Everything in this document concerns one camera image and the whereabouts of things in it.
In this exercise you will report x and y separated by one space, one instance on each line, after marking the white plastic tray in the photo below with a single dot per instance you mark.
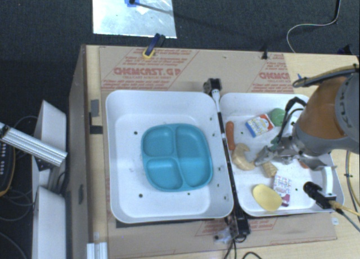
298 201
126 153

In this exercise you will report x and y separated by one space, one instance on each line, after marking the white blue red carton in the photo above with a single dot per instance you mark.
259 125

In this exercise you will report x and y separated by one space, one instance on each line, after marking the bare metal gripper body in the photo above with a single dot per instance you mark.
287 151

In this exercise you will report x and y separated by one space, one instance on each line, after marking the yellow oval crisp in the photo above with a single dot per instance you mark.
267 197

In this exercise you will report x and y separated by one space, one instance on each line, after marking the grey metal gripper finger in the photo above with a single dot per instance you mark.
262 155
274 157

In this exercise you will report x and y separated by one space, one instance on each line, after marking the green round toy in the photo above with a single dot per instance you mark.
278 116

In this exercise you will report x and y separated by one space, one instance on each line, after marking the brown cardboard board red print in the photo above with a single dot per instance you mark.
157 72

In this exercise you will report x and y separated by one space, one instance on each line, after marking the beige croissant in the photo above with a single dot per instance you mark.
242 158

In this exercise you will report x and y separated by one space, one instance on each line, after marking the beige bread piece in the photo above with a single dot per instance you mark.
270 170

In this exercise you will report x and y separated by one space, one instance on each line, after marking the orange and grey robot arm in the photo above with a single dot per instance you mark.
323 122

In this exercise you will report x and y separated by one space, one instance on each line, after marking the orange sausage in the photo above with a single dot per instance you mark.
230 135

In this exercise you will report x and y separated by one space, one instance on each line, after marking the thin black and white rod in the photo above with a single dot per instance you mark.
225 145

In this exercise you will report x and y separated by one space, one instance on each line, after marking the white packet red print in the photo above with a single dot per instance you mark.
282 186

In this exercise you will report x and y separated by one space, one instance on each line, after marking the small orange toy piece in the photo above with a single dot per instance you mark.
303 165

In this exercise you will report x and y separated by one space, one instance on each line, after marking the blue divided plate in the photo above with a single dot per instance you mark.
177 156

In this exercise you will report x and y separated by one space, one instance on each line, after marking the black cylinder on white bracket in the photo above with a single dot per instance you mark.
317 193

